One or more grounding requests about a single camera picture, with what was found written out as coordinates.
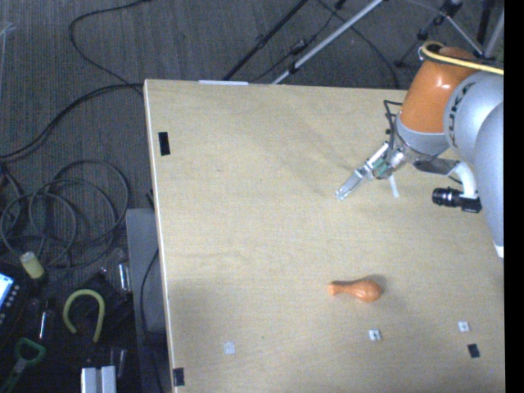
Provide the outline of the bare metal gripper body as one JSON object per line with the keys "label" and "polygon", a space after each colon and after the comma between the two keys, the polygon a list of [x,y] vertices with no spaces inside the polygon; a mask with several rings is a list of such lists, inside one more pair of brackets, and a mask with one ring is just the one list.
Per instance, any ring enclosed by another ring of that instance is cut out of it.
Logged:
{"label": "bare metal gripper body", "polygon": [[386,179],[407,163],[405,153],[397,146],[384,142],[366,161],[365,167],[375,179]]}

